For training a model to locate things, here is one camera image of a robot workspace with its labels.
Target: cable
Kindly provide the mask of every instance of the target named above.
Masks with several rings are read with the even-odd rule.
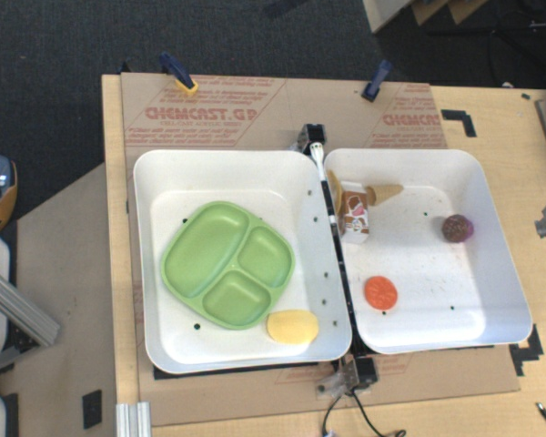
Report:
[[[378,429],[376,429],[376,427],[374,427],[372,422],[370,422],[370,419],[369,419],[368,415],[366,414],[366,412],[364,411],[364,407],[362,406],[362,403],[360,402],[360,400],[358,398],[358,395],[355,392],[355,388],[352,389],[349,392],[346,392],[345,395],[347,395],[349,397],[352,397],[356,401],[356,404],[358,405],[360,411],[362,412],[362,416],[364,417],[364,420],[366,421],[366,424],[370,427],[370,429],[372,431],[374,431],[376,433],[376,435],[378,435],[378,437],[386,437],[384,434],[381,434],[378,431]],[[326,437],[326,436],[329,435],[328,430],[326,429],[326,424],[328,423],[329,413],[332,411],[334,406],[336,406],[336,404],[342,398],[342,396],[344,396],[344,395],[340,395],[333,403],[331,403],[331,405],[329,405],[328,410],[326,411],[326,415],[324,416],[324,421],[323,421],[323,423],[321,425],[321,435],[322,435],[322,437]],[[401,430],[401,431],[398,431],[395,434],[395,437],[405,437],[406,435],[407,435],[407,432],[405,430]]]

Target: blue clamp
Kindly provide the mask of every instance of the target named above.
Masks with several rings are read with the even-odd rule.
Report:
[[[162,66],[162,72],[174,76],[176,78],[176,85],[189,96],[192,96],[197,92],[198,84],[190,77],[190,74],[184,68],[184,65],[168,52],[162,52],[160,54],[160,65]]]
[[[366,85],[364,92],[362,92],[362,96],[365,99],[369,100],[370,102],[374,102],[376,96],[379,94],[380,84],[390,73],[391,69],[392,64],[390,61],[382,60],[380,62],[379,69],[376,71],[376,73],[374,73],[372,80]]]

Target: black floor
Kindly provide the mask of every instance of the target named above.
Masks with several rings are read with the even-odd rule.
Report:
[[[546,88],[546,0],[490,0],[461,25],[407,8],[377,34],[361,0],[0,0],[0,154],[17,164],[14,219],[104,159],[103,74],[193,74]],[[451,31],[452,34],[441,34]]]

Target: orange-red round object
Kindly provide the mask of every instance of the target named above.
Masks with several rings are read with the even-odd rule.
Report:
[[[369,305],[377,310],[392,309],[399,299],[394,283],[381,275],[370,277],[366,281],[364,296]]]

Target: yellow sponge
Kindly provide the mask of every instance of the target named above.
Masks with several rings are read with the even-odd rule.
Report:
[[[311,343],[318,336],[318,318],[308,310],[281,310],[267,317],[267,332],[279,343]]]

